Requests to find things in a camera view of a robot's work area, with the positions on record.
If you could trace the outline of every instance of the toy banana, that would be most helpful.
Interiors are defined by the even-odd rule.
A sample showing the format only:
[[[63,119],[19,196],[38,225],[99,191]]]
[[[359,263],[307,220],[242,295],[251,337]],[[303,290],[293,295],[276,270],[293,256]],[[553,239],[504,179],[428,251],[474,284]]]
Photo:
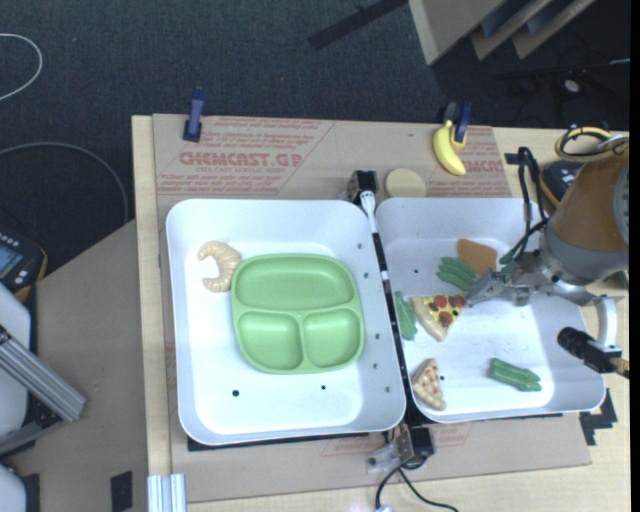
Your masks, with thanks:
[[[454,151],[454,143],[452,141],[454,131],[455,126],[453,121],[450,119],[447,120],[433,135],[433,149],[436,152],[438,161],[447,171],[451,174],[455,174],[456,176],[464,176],[467,174],[467,169],[465,168],[464,163],[462,163],[462,160],[460,160],[460,157]],[[463,145],[464,142],[462,144],[455,144],[458,148]]]

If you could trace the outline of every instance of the divided green plate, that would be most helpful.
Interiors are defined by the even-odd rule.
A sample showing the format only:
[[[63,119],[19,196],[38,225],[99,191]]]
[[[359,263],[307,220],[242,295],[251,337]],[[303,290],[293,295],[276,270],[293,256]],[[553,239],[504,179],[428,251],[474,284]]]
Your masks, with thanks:
[[[364,344],[353,275],[335,258],[269,254],[244,260],[233,274],[231,309],[244,357],[272,373],[337,370]]]

